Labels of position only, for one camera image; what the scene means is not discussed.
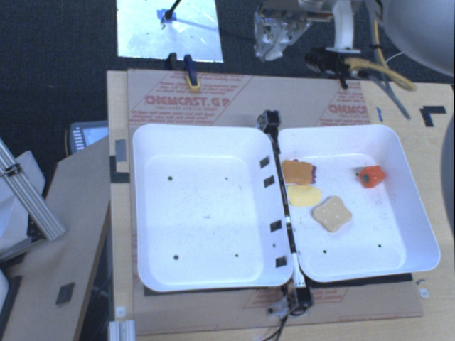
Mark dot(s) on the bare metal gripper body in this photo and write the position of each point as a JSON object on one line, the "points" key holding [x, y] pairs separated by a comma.
{"points": [[284, 4]]}

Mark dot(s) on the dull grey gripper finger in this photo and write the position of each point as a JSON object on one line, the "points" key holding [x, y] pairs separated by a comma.
{"points": [[289, 34], [262, 37]]}

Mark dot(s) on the brown cardboard board red print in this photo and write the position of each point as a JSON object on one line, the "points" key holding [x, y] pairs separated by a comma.
{"points": [[227, 94]]}

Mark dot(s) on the orange toy sandwich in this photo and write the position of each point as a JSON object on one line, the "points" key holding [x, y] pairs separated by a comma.
{"points": [[296, 172]]}

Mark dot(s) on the yellow toy cheese slice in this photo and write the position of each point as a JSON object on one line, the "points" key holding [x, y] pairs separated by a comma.
{"points": [[302, 195]]}

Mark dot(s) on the orange toy pepper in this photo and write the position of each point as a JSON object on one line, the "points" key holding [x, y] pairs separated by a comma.
{"points": [[372, 177]]}

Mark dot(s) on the thin black and white rod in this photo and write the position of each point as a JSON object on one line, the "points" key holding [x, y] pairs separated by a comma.
{"points": [[284, 204]]}

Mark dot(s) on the white plastic tray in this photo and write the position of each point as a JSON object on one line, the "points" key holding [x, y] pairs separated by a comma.
{"points": [[359, 250], [202, 208]]}

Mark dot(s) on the beige toy biscuit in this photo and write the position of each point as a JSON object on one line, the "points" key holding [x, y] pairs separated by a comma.
{"points": [[332, 214]]}

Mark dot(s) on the black cylinder on white bracket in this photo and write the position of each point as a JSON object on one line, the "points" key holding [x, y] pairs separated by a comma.
{"points": [[343, 27]]}

